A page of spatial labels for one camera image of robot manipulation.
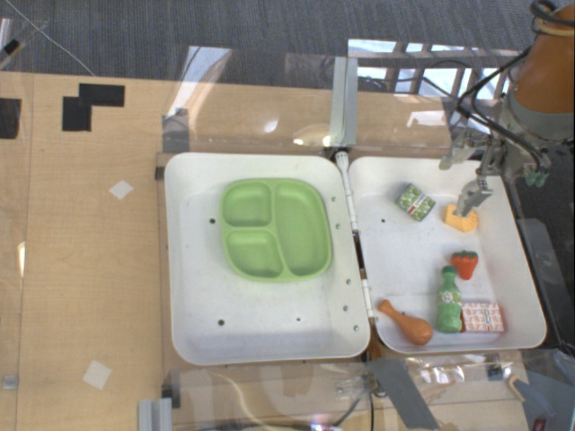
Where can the orange and white packet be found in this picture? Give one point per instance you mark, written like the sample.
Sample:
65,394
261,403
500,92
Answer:
483,317

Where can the white plastic tray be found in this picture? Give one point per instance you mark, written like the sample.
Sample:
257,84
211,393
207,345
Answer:
404,267
269,317

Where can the green and white carton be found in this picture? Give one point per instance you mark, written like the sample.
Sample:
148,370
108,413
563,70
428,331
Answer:
415,201

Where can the brown chicken drumstick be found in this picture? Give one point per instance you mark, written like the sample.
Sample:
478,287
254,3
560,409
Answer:
415,327

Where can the yellow cheese wedge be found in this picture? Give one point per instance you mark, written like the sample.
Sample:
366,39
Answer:
465,224

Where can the green bottle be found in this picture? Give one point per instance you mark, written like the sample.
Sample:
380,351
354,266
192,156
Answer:
449,305

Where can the thin black and white rod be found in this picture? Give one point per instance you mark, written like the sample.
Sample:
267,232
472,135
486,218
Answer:
348,191

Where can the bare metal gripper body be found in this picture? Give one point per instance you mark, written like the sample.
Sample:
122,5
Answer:
492,155

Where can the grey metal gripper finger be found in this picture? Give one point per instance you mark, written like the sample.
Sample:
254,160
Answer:
471,198
453,153

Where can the red strawberry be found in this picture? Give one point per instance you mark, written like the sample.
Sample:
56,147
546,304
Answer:
465,264

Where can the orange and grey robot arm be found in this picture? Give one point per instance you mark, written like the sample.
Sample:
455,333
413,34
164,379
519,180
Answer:
548,74

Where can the green divided plate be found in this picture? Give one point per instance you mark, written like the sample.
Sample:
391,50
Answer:
296,227

